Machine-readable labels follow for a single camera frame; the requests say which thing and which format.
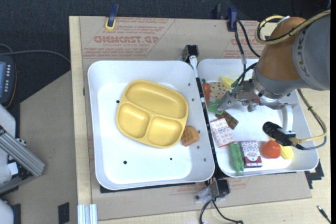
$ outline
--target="black pen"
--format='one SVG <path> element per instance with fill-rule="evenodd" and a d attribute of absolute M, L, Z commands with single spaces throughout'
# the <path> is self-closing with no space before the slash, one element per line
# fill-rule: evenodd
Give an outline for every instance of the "black pen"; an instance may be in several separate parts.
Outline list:
<path fill-rule="evenodd" d="M 326 220 L 331 223 L 331 220 L 328 218 L 327 214 L 324 212 L 324 210 L 322 209 L 321 206 L 317 205 L 317 208 L 319 209 L 319 211 L 321 212 L 321 214 L 326 218 Z"/>

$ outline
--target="wooden edge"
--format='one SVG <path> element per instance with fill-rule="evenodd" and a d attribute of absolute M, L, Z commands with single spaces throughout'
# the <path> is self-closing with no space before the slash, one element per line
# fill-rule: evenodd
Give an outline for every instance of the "wooden edge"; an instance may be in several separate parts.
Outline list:
<path fill-rule="evenodd" d="M 74 107 L 75 151 L 77 174 L 77 201 L 79 205 L 92 203 L 91 178 L 81 53 L 80 21 L 69 16 L 72 97 Z"/>

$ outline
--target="white tray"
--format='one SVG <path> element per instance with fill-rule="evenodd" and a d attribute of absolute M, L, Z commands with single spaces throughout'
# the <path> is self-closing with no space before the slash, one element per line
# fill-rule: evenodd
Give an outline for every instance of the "white tray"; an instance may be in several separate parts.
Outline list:
<path fill-rule="evenodd" d="M 180 92 L 188 101 L 186 125 L 200 140 L 155 148 L 123 135 L 116 124 L 117 100 L 126 86 L 150 80 Z M 98 182 L 111 190 L 204 182 L 215 164 L 193 69 L 182 61 L 97 61 L 88 70 L 94 160 Z"/>
<path fill-rule="evenodd" d="M 247 60 L 247 66 L 257 60 Z M 200 79 L 206 82 L 220 81 L 221 77 L 236 80 L 243 71 L 243 65 L 240 59 L 205 59 L 198 65 L 198 74 Z M 252 71 L 249 71 L 245 80 L 249 79 Z M 296 132 L 297 138 L 311 137 L 306 119 L 299 103 L 298 96 L 295 91 L 289 97 L 282 98 L 281 103 L 296 104 L 293 107 L 293 131 Z M 266 106 L 257 106 L 257 109 L 248 112 L 247 107 L 238 103 L 227 110 L 236 120 L 238 124 L 232 134 L 236 141 L 257 140 L 260 144 L 267 141 L 268 135 L 263 132 L 263 124 L 267 121 L 283 126 L 281 110 L 273 110 Z M 209 112 L 209 120 L 217 119 L 213 112 Z M 220 169 L 230 177 L 242 177 L 262 174 L 296 172 L 300 170 L 314 169 L 318 164 L 318 154 L 316 150 L 302 151 L 293 147 L 294 159 L 267 159 L 261 157 L 263 166 L 259 168 L 245 168 L 243 172 L 236 172 L 230 163 L 230 153 L 227 146 L 218 148 L 215 144 L 215 152 Z M 313 142 L 305 142 L 304 146 L 314 146 Z"/>

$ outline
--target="brown cylinder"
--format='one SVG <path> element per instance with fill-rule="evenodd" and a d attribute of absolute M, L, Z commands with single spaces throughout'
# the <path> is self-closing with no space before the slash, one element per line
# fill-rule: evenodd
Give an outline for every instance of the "brown cylinder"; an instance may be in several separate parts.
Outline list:
<path fill-rule="evenodd" d="M 290 17 L 283 20 L 274 29 L 270 39 L 281 37 L 304 21 L 305 19 L 300 17 Z M 292 56 L 295 38 L 296 35 L 283 42 L 265 46 L 258 61 L 258 70 L 263 76 L 283 81 L 301 78 L 296 71 Z"/>

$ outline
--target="yellow plate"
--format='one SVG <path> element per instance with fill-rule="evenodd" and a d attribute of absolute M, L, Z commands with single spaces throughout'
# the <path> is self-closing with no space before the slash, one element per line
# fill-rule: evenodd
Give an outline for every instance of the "yellow plate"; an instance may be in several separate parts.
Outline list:
<path fill-rule="evenodd" d="M 182 94 L 147 80 L 135 80 L 124 90 L 117 126 L 127 137 L 154 147 L 175 145 L 183 134 L 188 102 Z"/>

